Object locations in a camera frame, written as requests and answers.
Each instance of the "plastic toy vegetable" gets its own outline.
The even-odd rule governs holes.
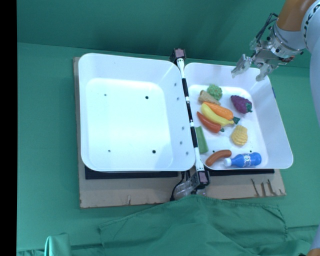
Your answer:
[[[231,120],[232,118],[234,118],[234,113],[230,110],[227,109],[223,106],[217,105],[217,104],[213,104],[210,102],[203,102],[204,104],[208,105],[209,108],[216,113],[218,116],[225,118],[227,120]]]
[[[200,122],[211,132],[218,133],[221,130],[221,124],[215,123],[210,121],[200,112],[197,112],[196,115],[198,116]]]
[[[206,153],[209,151],[208,144],[204,135],[204,131],[201,126],[195,128],[196,140],[198,141],[198,148],[200,154]]]
[[[248,141],[248,129],[242,125],[237,125],[231,134],[231,139],[234,144],[243,146]]]
[[[217,115],[215,112],[213,112],[210,107],[204,103],[201,105],[201,112],[202,114],[208,118],[211,122],[218,123],[221,125],[221,127],[224,127],[226,125],[233,125],[235,122],[233,120],[227,120],[219,115]]]
[[[232,152],[228,149],[220,150],[217,152],[214,152],[212,155],[210,155],[206,160],[205,164],[207,166],[212,166],[215,161],[217,161],[220,158],[229,158],[231,157]]]
[[[201,102],[210,102],[220,105],[220,102],[216,100],[213,96],[211,96],[209,93],[207,93],[205,90],[200,91],[198,100]]]
[[[206,91],[217,101],[220,100],[222,97],[222,89],[219,86],[216,86],[215,84],[210,84]]]
[[[238,96],[238,95],[232,95],[231,101],[240,113],[246,114],[248,112],[252,112],[252,103],[248,99]]]

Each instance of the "black strip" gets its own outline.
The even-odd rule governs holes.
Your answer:
[[[184,96],[189,97],[187,80],[185,78],[182,78],[182,86],[183,86]]]
[[[198,147],[198,142],[197,142],[197,134],[196,134],[196,129],[194,126],[190,127],[191,130],[191,137],[192,137],[192,143],[193,147],[197,148]]]
[[[192,118],[191,106],[190,106],[190,102],[189,101],[186,101],[186,109],[188,110],[189,120],[190,120],[190,122],[192,122],[193,118]]]
[[[230,169],[230,170],[210,170],[204,167],[209,171],[210,176],[230,176],[230,175],[254,175],[254,174],[274,174],[274,169]]]
[[[141,179],[141,178],[172,178],[178,171],[144,171],[144,172],[101,172],[84,166],[86,180]]]

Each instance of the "green fabric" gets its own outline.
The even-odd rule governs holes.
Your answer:
[[[101,223],[154,207],[146,204],[81,209],[79,206],[72,60],[91,52],[157,60],[169,58],[18,43],[17,251],[43,249],[47,236],[62,232],[70,235],[71,245],[96,245],[101,242],[97,228]],[[186,54],[185,64],[235,65],[192,59],[188,51]],[[300,235],[300,228],[320,223],[320,128],[308,86],[309,69],[286,65],[273,72],[270,80],[294,156],[293,165],[281,170],[286,196],[237,201],[279,205],[288,228],[297,228],[295,233]],[[299,132],[306,125],[307,132],[301,135]]]
[[[54,245],[55,250],[59,249],[59,247],[64,248],[65,246],[69,246],[64,239],[60,237],[60,235],[52,235],[51,237],[55,237],[57,240],[60,241],[60,245],[57,243]],[[43,249],[38,249],[38,250],[25,250],[25,251],[18,251],[16,253],[16,256],[52,256],[52,251],[45,251]],[[81,246],[71,246],[71,255],[72,256],[105,256],[105,250],[101,245],[81,245]]]
[[[51,235],[46,239],[45,256],[72,256],[69,235],[62,233]]]
[[[288,241],[276,206],[191,195],[100,226],[105,254],[297,256],[310,243]]]

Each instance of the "broccoli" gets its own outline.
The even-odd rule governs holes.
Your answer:
[[[217,101],[222,97],[222,89],[215,84],[210,84],[206,89],[207,93],[214,97]]]

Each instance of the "red chili pepper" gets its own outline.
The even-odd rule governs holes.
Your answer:
[[[196,115],[198,116],[201,123],[211,132],[218,133],[221,130],[221,125],[215,122],[210,121],[200,112],[197,112]]]

